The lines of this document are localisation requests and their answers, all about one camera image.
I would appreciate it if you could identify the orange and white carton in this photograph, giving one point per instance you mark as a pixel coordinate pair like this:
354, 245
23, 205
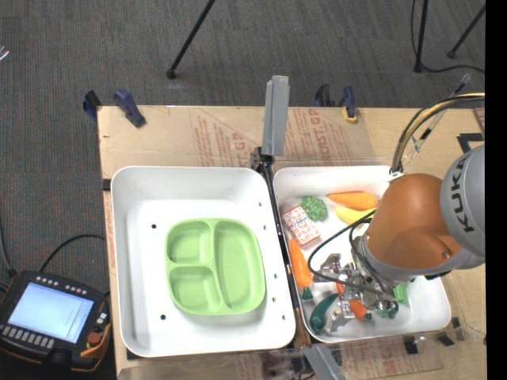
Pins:
301, 225

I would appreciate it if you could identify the small orange carrot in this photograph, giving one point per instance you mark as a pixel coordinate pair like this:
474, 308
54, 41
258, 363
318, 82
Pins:
358, 309

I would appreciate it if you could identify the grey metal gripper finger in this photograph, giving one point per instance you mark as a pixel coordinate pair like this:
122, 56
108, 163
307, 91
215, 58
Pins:
338, 318
382, 303

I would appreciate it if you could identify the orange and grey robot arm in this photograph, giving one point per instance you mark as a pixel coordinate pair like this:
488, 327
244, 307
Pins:
408, 220

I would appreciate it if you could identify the dark green toy vegetable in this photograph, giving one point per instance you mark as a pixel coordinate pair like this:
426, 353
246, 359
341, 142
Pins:
388, 312

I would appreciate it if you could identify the white plastic tray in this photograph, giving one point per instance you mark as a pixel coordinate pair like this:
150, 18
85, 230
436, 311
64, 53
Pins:
142, 188
420, 311

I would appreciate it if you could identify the green grapes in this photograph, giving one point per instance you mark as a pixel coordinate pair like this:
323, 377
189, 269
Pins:
315, 208

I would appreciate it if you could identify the green divided plate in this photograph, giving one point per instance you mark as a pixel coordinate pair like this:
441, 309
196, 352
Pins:
237, 263

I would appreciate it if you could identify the brown cardboard board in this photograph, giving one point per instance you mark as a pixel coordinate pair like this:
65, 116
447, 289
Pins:
158, 141

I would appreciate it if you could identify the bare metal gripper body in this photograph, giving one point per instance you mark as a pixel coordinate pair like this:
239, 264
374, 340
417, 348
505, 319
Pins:
358, 281

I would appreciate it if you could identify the large orange carrot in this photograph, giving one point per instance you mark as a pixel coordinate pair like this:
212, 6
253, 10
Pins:
300, 265
354, 200

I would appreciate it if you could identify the yellow banana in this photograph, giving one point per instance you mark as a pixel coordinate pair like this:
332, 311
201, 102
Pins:
350, 214

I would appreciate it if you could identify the dark green pepper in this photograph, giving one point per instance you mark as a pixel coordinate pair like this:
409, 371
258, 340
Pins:
319, 315

